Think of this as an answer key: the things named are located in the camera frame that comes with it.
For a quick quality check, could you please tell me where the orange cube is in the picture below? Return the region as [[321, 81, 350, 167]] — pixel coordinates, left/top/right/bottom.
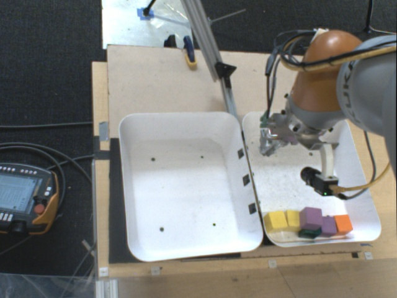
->
[[334, 214, 354, 234]]

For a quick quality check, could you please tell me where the thin black rod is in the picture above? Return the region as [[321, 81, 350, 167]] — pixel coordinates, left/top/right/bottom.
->
[[239, 123, 265, 231]]

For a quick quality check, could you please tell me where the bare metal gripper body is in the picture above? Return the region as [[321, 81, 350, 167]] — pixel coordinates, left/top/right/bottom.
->
[[262, 111, 330, 151]]

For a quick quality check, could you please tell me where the black cylinder on white bracket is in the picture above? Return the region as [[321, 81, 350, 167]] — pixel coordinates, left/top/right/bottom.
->
[[300, 142, 341, 198]]

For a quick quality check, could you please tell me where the yellow cube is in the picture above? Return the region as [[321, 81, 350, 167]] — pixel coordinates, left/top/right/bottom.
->
[[263, 210, 289, 233], [285, 209, 302, 228]]

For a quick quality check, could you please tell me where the dark green block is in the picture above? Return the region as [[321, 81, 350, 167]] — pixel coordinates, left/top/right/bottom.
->
[[298, 227, 323, 240]]

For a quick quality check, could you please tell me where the small purple cube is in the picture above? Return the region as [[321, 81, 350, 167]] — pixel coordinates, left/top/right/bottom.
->
[[320, 215, 338, 237]]

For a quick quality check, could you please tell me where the large purple cube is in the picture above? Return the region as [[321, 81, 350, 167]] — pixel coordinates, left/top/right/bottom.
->
[[298, 207, 324, 231]]

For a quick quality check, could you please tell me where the white plastic tray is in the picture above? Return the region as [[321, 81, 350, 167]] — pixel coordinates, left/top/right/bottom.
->
[[241, 111, 382, 248], [118, 111, 265, 263]]

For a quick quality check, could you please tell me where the pale wood board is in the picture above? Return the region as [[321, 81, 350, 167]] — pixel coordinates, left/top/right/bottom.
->
[[106, 44, 390, 260]]

